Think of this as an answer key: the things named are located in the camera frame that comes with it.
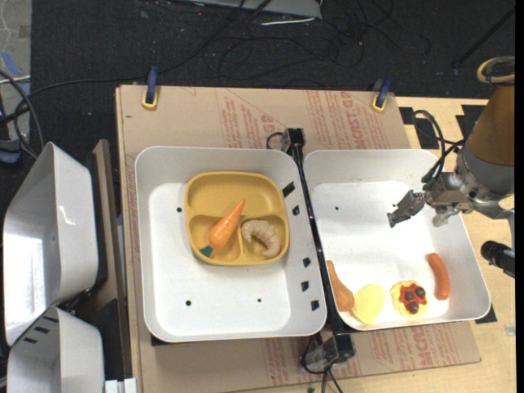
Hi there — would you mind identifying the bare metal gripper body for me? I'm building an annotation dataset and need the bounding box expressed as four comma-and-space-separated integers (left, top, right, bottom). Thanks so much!
422, 171, 505, 220

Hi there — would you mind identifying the yellow pizza with red sauce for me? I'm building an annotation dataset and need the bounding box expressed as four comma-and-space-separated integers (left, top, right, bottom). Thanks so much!
389, 279, 430, 318

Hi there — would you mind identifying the white plastic tray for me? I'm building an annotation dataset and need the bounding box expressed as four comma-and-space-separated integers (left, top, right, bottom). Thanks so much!
133, 145, 328, 344
302, 148, 492, 332

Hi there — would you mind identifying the beige croissant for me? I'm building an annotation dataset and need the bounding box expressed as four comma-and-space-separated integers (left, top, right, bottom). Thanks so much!
240, 218, 283, 260

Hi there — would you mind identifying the yellow potato slice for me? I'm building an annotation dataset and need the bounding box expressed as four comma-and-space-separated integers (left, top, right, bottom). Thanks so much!
352, 283, 387, 326

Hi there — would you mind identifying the orange carrot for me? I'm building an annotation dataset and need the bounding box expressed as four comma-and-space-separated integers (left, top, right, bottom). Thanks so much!
199, 198, 247, 259

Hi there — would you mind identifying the orange-brown chicken drumstick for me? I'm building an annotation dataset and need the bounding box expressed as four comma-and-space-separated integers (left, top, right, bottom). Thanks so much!
325, 260, 355, 313

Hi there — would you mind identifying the brown cardboard board red print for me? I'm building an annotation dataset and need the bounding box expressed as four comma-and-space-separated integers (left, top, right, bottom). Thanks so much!
115, 84, 482, 393

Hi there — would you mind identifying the orange sausage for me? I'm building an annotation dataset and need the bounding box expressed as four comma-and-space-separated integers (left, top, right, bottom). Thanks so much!
427, 252, 451, 301

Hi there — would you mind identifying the yellow divided plate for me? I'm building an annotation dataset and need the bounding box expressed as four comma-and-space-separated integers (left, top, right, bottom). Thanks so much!
183, 171, 291, 267

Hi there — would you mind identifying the thin black rod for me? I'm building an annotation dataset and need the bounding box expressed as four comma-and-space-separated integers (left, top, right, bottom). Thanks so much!
291, 145, 347, 337

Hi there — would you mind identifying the black block with thin wires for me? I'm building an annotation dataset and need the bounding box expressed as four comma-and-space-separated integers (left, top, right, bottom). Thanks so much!
281, 127, 306, 153
303, 332, 356, 371

